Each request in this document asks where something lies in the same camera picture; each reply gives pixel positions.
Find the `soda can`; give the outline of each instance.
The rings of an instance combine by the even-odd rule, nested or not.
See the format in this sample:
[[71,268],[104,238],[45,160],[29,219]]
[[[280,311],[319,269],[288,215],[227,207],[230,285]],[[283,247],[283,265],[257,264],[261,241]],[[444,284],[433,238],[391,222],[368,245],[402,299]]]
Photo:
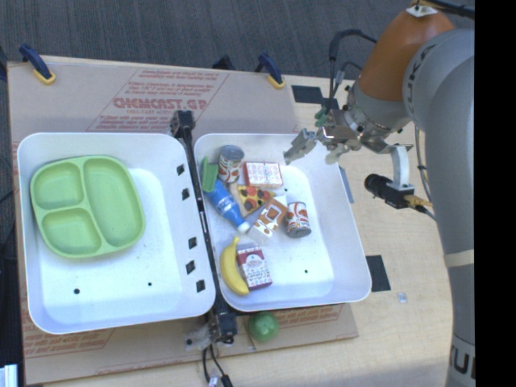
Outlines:
[[235,145],[222,146],[218,159],[218,178],[228,184],[236,182],[240,175],[243,150]]
[[308,222],[308,212],[304,202],[291,202],[288,205],[287,216],[287,235],[290,238],[301,238],[309,235],[312,230]]

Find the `bottle cap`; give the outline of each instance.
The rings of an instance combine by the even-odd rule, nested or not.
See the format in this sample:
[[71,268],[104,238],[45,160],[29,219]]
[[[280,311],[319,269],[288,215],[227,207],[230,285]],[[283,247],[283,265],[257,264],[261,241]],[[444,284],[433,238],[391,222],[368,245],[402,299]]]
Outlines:
[[239,230],[239,232],[241,232],[242,234],[245,234],[247,231],[251,229],[251,224],[247,221],[243,221],[240,225],[237,226],[236,229]]

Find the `blue squeeze bottle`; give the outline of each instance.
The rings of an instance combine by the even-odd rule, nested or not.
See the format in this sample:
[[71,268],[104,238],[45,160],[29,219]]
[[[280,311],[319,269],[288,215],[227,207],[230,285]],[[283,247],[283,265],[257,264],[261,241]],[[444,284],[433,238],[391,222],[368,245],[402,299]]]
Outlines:
[[242,218],[239,204],[229,193],[220,179],[215,180],[215,187],[211,192],[204,192],[210,199],[215,209],[227,220],[236,225],[236,229],[241,233],[246,233],[251,228],[249,222]]

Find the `green apple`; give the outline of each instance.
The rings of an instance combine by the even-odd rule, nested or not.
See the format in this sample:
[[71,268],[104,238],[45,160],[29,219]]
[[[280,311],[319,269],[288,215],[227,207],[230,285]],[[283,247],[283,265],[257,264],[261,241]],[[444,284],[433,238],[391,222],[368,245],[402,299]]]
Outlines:
[[277,318],[270,311],[261,311],[249,317],[249,334],[260,343],[266,343],[274,337],[280,330]]

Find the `small carton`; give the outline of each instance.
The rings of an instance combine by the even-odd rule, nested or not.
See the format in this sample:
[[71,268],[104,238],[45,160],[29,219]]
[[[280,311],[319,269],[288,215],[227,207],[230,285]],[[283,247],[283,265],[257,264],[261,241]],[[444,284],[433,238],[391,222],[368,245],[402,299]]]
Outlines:
[[273,283],[264,253],[259,246],[237,248],[236,263],[249,290],[264,288]]
[[280,222],[286,216],[287,211],[288,207],[284,196],[271,198],[248,231],[249,238],[260,245],[265,245],[273,236],[273,232],[280,226]]
[[274,162],[244,162],[243,174],[248,186],[275,189],[283,185],[280,165]]

